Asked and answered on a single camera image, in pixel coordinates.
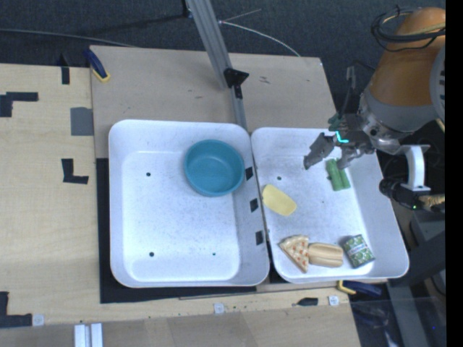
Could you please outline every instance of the wooden table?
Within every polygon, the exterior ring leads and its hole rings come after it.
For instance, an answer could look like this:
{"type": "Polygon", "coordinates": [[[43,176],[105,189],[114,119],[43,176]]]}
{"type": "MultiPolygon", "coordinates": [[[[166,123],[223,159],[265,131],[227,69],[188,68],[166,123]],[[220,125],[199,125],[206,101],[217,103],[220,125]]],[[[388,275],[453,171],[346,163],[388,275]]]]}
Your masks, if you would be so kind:
{"type": "MultiPolygon", "coordinates": [[[[206,53],[93,50],[111,73],[107,84],[86,68],[70,68],[65,85],[59,67],[0,65],[0,95],[39,95],[37,102],[13,102],[12,117],[0,118],[0,291],[9,292],[8,314],[42,314],[55,331],[105,322],[111,346],[124,346],[134,330],[139,338],[144,333],[147,346],[174,346],[181,330],[215,325],[213,305],[222,303],[221,322],[238,325],[238,334],[254,343],[249,346],[305,346],[308,340],[359,346],[348,297],[333,284],[264,282],[255,294],[100,304],[95,158],[107,157],[109,127],[123,118],[233,122],[233,114],[206,53]],[[78,107],[93,109],[94,136],[71,134],[71,108],[78,107]],[[63,182],[63,158],[73,159],[74,175],[89,176],[87,184],[63,182]],[[331,295],[339,306],[328,305],[331,295]],[[304,297],[318,298],[318,306],[294,307],[304,297]],[[149,338],[156,330],[167,333],[165,344],[149,338]]],[[[249,131],[324,127],[334,114],[319,59],[231,54],[231,60],[251,74],[242,86],[249,131]]],[[[0,344],[45,338],[37,330],[0,330],[0,344]]]]}

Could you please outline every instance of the bowl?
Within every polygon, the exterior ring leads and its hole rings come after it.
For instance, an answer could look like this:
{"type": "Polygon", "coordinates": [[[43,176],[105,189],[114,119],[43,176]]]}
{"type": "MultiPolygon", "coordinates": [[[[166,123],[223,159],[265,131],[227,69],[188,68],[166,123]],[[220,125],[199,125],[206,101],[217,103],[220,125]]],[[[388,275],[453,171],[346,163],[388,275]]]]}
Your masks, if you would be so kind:
{"type": "Polygon", "coordinates": [[[231,145],[220,140],[202,140],[187,151],[184,172],[196,192],[220,197],[241,185],[245,163],[231,145]]]}

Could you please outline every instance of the white tray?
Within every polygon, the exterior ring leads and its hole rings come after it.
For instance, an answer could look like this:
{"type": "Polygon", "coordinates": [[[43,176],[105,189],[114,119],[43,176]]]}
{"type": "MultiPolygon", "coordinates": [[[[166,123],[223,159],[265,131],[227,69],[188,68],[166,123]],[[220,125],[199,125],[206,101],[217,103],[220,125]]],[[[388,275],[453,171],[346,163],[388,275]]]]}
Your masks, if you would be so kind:
{"type": "Polygon", "coordinates": [[[254,286],[268,275],[249,134],[235,124],[125,120],[109,133],[111,270],[132,288],[254,286]],[[247,178],[223,197],[188,184],[184,154],[229,143],[247,178]]]}
{"type": "MultiPolygon", "coordinates": [[[[276,271],[291,283],[402,276],[409,258],[391,201],[378,188],[383,177],[376,154],[353,160],[347,168],[352,187],[335,192],[324,161],[307,171],[303,166],[304,155],[321,132],[333,134],[325,129],[262,128],[251,136],[260,188],[272,184],[297,203],[290,216],[263,206],[276,271]],[[354,269],[344,255],[341,267],[311,265],[303,273],[279,248],[283,239],[295,234],[308,235],[310,242],[331,244],[362,234],[376,260],[354,269]]],[[[335,147],[329,158],[340,157],[335,147]]]]}

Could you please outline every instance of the green can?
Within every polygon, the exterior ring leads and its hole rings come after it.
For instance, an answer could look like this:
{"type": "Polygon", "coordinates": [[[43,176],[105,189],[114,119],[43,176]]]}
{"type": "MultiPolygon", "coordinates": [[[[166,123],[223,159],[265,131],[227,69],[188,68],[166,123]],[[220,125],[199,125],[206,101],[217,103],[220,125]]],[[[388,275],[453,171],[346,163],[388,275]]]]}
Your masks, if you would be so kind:
{"type": "Polygon", "coordinates": [[[343,248],[354,268],[366,265],[375,260],[375,256],[373,256],[362,234],[351,236],[344,243],[343,248]]]}

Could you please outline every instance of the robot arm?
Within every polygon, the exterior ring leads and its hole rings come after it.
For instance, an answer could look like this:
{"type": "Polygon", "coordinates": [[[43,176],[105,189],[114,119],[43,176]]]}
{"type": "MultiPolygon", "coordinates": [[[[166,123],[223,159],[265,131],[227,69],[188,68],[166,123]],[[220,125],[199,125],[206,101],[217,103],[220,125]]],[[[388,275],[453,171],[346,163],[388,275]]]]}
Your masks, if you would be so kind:
{"type": "MultiPolygon", "coordinates": [[[[323,160],[335,147],[341,148],[339,169],[375,150],[390,155],[404,154],[409,181],[384,179],[380,191],[410,209],[430,209],[439,200],[424,185],[425,145],[401,145],[400,141],[432,120],[445,123],[445,10],[439,8],[395,9],[375,19],[375,39],[388,42],[368,86],[360,96],[356,113],[340,113],[328,120],[332,137],[321,134],[304,157],[304,167],[323,160]],[[405,17],[394,34],[383,26],[405,17]]],[[[354,68],[347,70],[354,84],[354,68]]]]}

